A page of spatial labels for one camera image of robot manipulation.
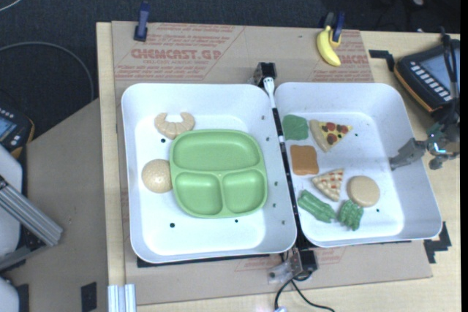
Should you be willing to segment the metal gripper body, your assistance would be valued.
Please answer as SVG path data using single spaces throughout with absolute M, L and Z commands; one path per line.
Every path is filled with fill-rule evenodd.
M 426 133 L 426 149 L 433 156 L 429 162 L 431 170 L 441 169 L 446 161 L 460 156 L 459 123 L 436 122 Z

